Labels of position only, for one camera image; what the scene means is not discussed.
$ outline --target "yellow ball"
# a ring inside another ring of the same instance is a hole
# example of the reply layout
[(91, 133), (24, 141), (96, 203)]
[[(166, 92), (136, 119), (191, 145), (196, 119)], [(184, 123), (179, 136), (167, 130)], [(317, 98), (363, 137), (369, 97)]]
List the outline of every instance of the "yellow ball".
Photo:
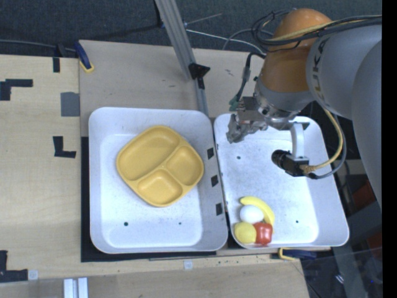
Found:
[(234, 225), (234, 235), (240, 243), (249, 244), (256, 241), (256, 229), (247, 222), (238, 222)]

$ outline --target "white cable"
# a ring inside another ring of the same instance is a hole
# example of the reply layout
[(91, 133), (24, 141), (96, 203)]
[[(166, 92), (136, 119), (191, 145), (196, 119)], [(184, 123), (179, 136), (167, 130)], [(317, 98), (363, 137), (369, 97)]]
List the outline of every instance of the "white cable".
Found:
[(212, 19), (213, 17), (219, 17), (219, 16), (221, 16), (222, 14), (223, 14), (223, 13), (218, 13), (218, 14), (214, 14), (213, 16), (203, 17), (203, 18), (201, 18), (201, 19), (197, 19), (197, 20), (190, 21), (190, 22), (188, 22), (188, 23), (186, 23), (186, 24), (187, 24), (187, 25), (190, 25), (190, 24), (193, 24), (193, 23), (197, 23), (197, 22), (201, 22), (201, 21), (204, 21), (204, 20)]
[[(219, 37), (219, 36), (217, 36), (217, 35), (208, 34), (208, 33), (204, 33), (204, 32), (193, 31), (193, 30), (189, 30), (189, 29), (187, 29), (186, 31), (187, 31), (187, 32), (190, 32), (190, 33), (196, 33), (196, 34), (205, 35), (205, 36), (207, 36), (207, 37), (219, 38), (219, 39), (224, 40), (224, 41), (228, 41), (228, 40), (229, 40), (229, 39), (226, 38), (226, 37)], [(251, 44), (251, 43), (249, 43), (249, 42), (242, 41), (242, 40), (235, 40), (235, 39), (233, 39), (233, 38), (232, 38), (231, 40), (229, 40), (229, 41), (239, 42), (239, 43), (243, 43), (243, 44), (249, 45), (249, 46), (251, 46), (251, 47), (254, 47), (259, 53), (264, 54), (263, 51), (262, 51), (259, 47), (257, 47), (257, 46), (254, 45), (254, 44)]]
[(236, 36), (239, 35), (239, 34), (242, 34), (242, 33), (245, 33), (245, 32), (250, 32), (250, 31), (251, 31), (251, 29), (244, 29), (244, 30), (237, 31), (236, 33), (230, 35), (230, 36), (227, 38), (225, 44), (223, 44), (222, 50), (226, 50), (226, 47), (228, 46), (229, 42), (232, 41), (234, 37), (236, 37)]

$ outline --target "white bracket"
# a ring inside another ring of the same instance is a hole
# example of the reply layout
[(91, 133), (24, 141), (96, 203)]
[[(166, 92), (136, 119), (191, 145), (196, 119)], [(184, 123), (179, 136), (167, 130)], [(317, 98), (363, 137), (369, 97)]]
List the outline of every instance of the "white bracket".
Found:
[(294, 122), (290, 131), (292, 137), (292, 158), (295, 160), (305, 157), (305, 134), (303, 133), (303, 125), (299, 122)]
[(88, 298), (87, 278), (64, 279), (63, 298)]

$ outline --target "cable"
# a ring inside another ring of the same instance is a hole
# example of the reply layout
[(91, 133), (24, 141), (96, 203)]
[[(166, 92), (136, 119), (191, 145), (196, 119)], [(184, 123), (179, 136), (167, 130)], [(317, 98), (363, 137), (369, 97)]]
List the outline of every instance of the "cable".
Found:
[(243, 81), (241, 82), (241, 86), (239, 91), (237, 92), (237, 94), (229, 101), (229, 111), (233, 112), (237, 109), (238, 107), (238, 102), (240, 101), (241, 95), (243, 95), (243, 91), (244, 91), (244, 87), (246, 85), (246, 83), (249, 80), (249, 76), (251, 74), (251, 70), (250, 70), (250, 66), (251, 66), (251, 57), (253, 55), (259, 56), (262, 59), (265, 59), (266, 55), (263, 53), (255, 53), (255, 52), (251, 52), (248, 56), (247, 56), (247, 60), (246, 60), (246, 66), (243, 69)]
[(239, 35), (239, 34), (242, 34), (242, 33), (245, 33), (245, 32), (250, 32), (250, 31), (251, 31), (251, 29), (244, 29), (244, 30), (237, 31), (236, 33), (230, 35), (230, 36), (226, 39), (225, 44), (223, 44), (222, 50), (225, 50), (225, 49), (226, 49), (227, 45), (228, 45), (229, 42), (232, 40), (232, 38), (236, 37), (236, 36)]
[(331, 123), (333, 124), (333, 126), (335, 127), (335, 130), (337, 132), (337, 136), (339, 139), (339, 144), (338, 144), (338, 148), (334, 154), (334, 156), (330, 159), (328, 159), (328, 161), (325, 161), (319, 165), (315, 165), (315, 166), (310, 166), (310, 165), (301, 165), (300, 168), (303, 170), (303, 172), (305, 174), (310, 174), (311, 172), (314, 172), (320, 168), (324, 168), (327, 165), (330, 165), (332, 162), (334, 162), (336, 160), (336, 158), (341, 154), (341, 151), (343, 149), (344, 146), (344, 135), (342, 133), (342, 130), (338, 124), (338, 122), (335, 120), (335, 118), (332, 116), (332, 114), (327, 111), (326, 109), (324, 109), (326, 115), (328, 116), (329, 120), (331, 121)]
[(217, 13), (217, 14), (214, 14), (212, 16), (203, 17), (201, 19), (197, 19), (197, 20), (193, 20), (193, 21), (187, 22), (186, 25), (190, 25), (190, 24), (193, 24), (193, 23), (197, 23), (197, 22), (201, 22), (201, 21), (204, 21), (204, 20), (212, 19), (213, 17), (219, 17), (219, 16), (222, 16), (222, 15), (223, 15), (223, 13)]
[(301, 41), (297, 42), (293, 47), (285, 47), (285, 48), (278, 48), (276, 50), (266, 50), (267, 53), (276, 53), (279, 51), (285, 51), (285, 50), (293, 50), (294, 48), (297, 48), (299, 46)]
[[(30, 42), (30, 41), (18, 41), (18, 40), (4, 40), (4, 39), (0, 39), (0, 43), (13, 43), (13, 44), (35, 45), (37, 47), (56, 48), (55, 45), (38, 43), (38, 42)], [(69, 51), (69, 52), (76, 53), (76, 50), (73, 49), (73, 48), (65, 48), (65, 50)]]
[(269, 46), (279, 46), (279, 45), (286, 45), (289, 43), (297, 43), (303, 40), (308, 40), (310, 38), (318, 38), (336, 32), (342, 32), (345, 30), (369, 26), (369, 25), (380, 25), (382, 23), (382, 15), (356, 16), (356, 17), (349, 17), (341, 20), (332, 21), (326, 24), (315, 25), (313, 27), (292, 32), (290, 34), (283, 35), (277, 38), (270, 38), (270, 39), (262, 38), (258, 34), (259, 27), (263, 29), (265, 25), (267, 25), (269, 22), (273, 21), (274, 19), (275, 19), (275, 15), (270, 13), (268, 16), (265, 16), (257, 20), (252, 25), (252, 34), (254, 36), (254, 39), (258, 42), (258, 44), (262, 48), (266, 49)]
[(340, 160), (340, 162), (338, 163), (338, 165), (337, 165), (334, 169), (332, 169), (330, 172), (328, 172), (328, 173), (326, 173), (326, 174), (322, 174), (321, 176), (318, 176), (317, 174), (310, 173), (309, 177), (310, 177), (311, 179), (323, 179), (323, 178), (327, 178), (328, 176), (333, 175), (334, 173), (336, 173), (337, 171), (339, 171), (339, 169), (342, 167), (342, 165), (343, 165), (343, 164), (345, 163), (345, 161), (346, 161), (346, 156), (347, 156), (347, 144), (346, 144), (345, 134), (344, 134), (344, 132), (342, 131), (342, 128), (341, 128), (341, 125), (340, 125), (339, 120), (338, 120), (338, 118), (337, 118), (337, 115), (333, 114), (333, 116), (334, 116), (335, 121), (337, 122), (337, 124), (338, 124), (340, 130), (341, 130), (342, 137), (343, 137), (343, 147), (342, 147), (341, 160)]
[[(204, 35), (204, 36), (206, 36), (206, 37), (219, 38), (219, 39), (221, 39), (221, 40), (227, 40), (226, 37), (219, 37), (219, 36), (217, 36), (217, 35), (208, 34), (208, 33), (199, 32), (199, 31), (194, 31), (194, 30), (189, 30), (189, 29), (187, 29), (186, 32), (195, 33), (195, 34), (200, 34), (200, 35)], [(239, 42), (239, 43), (243, 43), (243, 44), (249, 45), (250, 47), (255, 48), (259, 53), (263, 53), (262, 50), (261, 50), (259, 47), (257, 47), (257, 46), (254, 45), (254, 44), (251, 44), (251, 43), (249, 43), (249, 42), (242, 41), (242, 40), (235, 40), (235, 39), (231, 39), (231, 41), (233, 41), (233, 42)]]

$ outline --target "yellow divided plate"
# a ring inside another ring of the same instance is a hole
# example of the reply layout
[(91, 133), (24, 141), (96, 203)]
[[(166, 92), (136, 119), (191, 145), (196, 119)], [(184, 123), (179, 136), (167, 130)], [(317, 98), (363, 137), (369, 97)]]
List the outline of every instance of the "yellow divided plate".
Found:
[(147, 203), (169, 206), (202, 178), (204, 164), (194, 148), (173, 129), (154, 126), (118, 153), (117, 171)]

